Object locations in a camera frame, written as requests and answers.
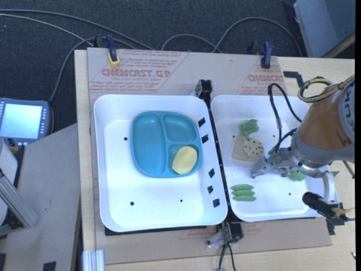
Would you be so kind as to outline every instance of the blue clamp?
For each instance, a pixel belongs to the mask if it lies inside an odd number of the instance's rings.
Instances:
[[[272,53],[272,43],[271,42],[265,42],[262,47],[262,53],[264,57],[261,59],[261,67],[262,68],[270,68],[270,60],[271,60],[271,53]]]
[[[107,42],[108,42],[108,59],[112,66],[116,66],[120,64],[120,59],[117,53],[117,49],[115,48],[115,43],[113,37],[111,35],[107,35]]]

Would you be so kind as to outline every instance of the wooden table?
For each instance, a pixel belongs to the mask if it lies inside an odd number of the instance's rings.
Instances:
[[[303,80],[324,76],[332,81],[343,81],[355,71],[355,60],[320,58],[278,58],[282,71],[299,72]],[[87,77],[87,52],[75,51],[78,135],[81,169],[81,210],[84,251],[96,251],[93,179],[91,163],[91,139],[89,133],[90,114]],[[289,95],[295,95],[298,86],[295,79],[285,78]],[[345,208],[355,206],[355,182],[343,163],[334,162],[331,171],[340,171],[336,176],[336,189]],[[355,270],[355,222],[337,226],[329,247],[304,248],[296,250],[267,251],[235,255],[237,270]],[[106,265],[106,270],[216,270],[219,256],[194,257],[176,260],[150,261]],[[222,268],[231,270],[227,254]]]

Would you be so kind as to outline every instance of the blue device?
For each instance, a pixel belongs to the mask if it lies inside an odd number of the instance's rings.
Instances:
[[[0,138],[12,147],[26,146],[52,131],[49,102],[0,98]]]

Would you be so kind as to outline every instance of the screen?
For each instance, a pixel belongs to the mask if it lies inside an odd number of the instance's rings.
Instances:
[[[5,105],[0,136],[8,138],[38,138],[41,106]]]

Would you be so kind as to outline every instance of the blue plate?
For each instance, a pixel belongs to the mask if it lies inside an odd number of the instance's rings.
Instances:
[[[131,125],[131,154],[137,169],[150,177],[179,178],[199,169],[202,148],[195,123],[185,115],[166,111],[148,111],[136,116]],[[172,170],[175,155],[184,146],[197,151],[192,171],[178,174]]]

